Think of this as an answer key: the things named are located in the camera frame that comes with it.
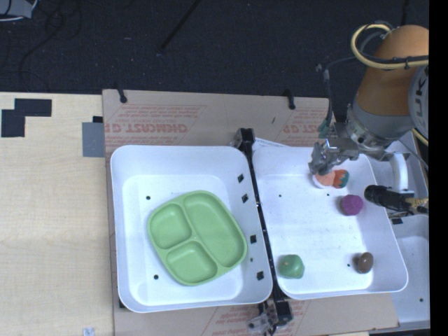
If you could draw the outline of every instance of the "white tray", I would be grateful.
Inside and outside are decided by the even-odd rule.
[[[242,152],[228,146],[123,146],[112,154],[111,180],[118,293],[128,309],[158,312],[259,303],[269,297],[270,265]],[[209,191],[223,201],[244,233],[248,251],[227,274],[200,286],[185,286],[158,258],[146,224],[155,208],[195,190]]]
[[[253,165],[274,262],[286,254],[301,257],[301,279],[279,275],[282,291],[306,300],[341,295],[400,291],[407,270],[385,208],[364,198],[375,183],[366,156],[346,161],[345,188],[317,188],[308,169],[312,148],[263,147],[255,151]],[[345,216],[339,200],[354,194],[364,206],[356,216]],[[354,256],[369,251],[374,265],[367,274],[356,271]]]
[[[406,216],[392,228],[409,273],[406,288],[391,295],[400,322],[397,330],[431,328],[429,217]]]

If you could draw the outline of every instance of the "dark floor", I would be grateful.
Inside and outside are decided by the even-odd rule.
[[[40,0],[31,18],[0,15],[0,91],[289,89],[326,97],[316,65],[352,56],[349,40],[359,26],[429,27],[429,0],[201,0],[168,41],[194,2]],[[357,60],[330,70],[336,119],[345,119],[364,70]]]

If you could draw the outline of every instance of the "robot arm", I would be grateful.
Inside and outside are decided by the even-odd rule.
[[[386,30],[373,57],[356,47],[358,35],[370,28]],[[416,25],[392,30],[384,24],[365,25],[353,35],[351,49],[368,68],[346,122],[333,123],[326,140],[314,144],[312,174],[327,174],[359,153],[383,160],[386,148],[415,128],[428,138],[429,31]]]

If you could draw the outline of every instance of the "green divided plate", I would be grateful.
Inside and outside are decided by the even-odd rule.
[[[148,234],[168,272],[188,286],[222,276],[247,253],[246,238],[233,215],[204,190],[159,206],[148,219]]]

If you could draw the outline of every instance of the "green object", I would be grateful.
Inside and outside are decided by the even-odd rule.
[[[305,272],[305,266],[299,255],[285,255],[279,262],[279,274],[289,279],[300,279]]]
[[[317,127],[317,132],[319,132],[318,137],[321,139],[327,138],[329,129],[330,128],[328,126],[328,121],[323,120],[322,123],[319,125],[319,127]]]
[[[184,285],[214,280],[247,254],[246,238],[234,216],[216,195],[204,190],[159,206],[147,228],[164,266]]]
[[[343,188],[349,182],[350,173],[345,169],[335,170],[335,180],[333,186],[335,188]]]

